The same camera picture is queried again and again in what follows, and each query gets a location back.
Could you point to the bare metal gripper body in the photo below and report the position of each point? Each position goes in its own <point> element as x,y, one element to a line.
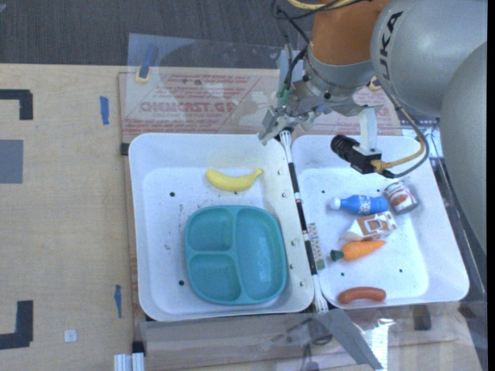
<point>309,104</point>

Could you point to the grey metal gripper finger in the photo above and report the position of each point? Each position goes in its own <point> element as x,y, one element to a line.
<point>268,126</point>
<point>289,124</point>

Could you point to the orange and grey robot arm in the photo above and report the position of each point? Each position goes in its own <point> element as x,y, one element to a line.
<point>340,25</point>

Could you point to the yellow banana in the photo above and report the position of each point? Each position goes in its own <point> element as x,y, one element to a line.
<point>231,182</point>

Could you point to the thin black and white rod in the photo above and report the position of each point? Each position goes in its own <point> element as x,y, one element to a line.
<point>297,191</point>

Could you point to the brown cardboard board red print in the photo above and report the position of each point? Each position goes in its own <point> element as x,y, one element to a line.
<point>193,106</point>

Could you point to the blue bottle with white cap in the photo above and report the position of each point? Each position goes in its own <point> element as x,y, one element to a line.
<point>363,205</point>

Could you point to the white printed flat packet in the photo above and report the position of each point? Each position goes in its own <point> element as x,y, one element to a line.
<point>316,246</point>

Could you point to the red and white can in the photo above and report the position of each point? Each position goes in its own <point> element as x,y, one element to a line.
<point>402,197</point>

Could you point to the teal divided plate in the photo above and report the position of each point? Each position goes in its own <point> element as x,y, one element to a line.
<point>255,257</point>

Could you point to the white and orange carton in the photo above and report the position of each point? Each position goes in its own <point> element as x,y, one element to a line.
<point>373,225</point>

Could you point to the white plastic tray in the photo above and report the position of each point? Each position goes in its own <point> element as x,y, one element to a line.
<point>417,253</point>
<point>162,222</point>

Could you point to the orange carrot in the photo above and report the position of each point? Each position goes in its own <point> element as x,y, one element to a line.
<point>361,249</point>

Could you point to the red sausage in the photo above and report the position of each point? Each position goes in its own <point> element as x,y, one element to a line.
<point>361,295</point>

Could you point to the black cylinder on white bracket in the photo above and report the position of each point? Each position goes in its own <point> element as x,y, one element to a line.
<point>361,158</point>

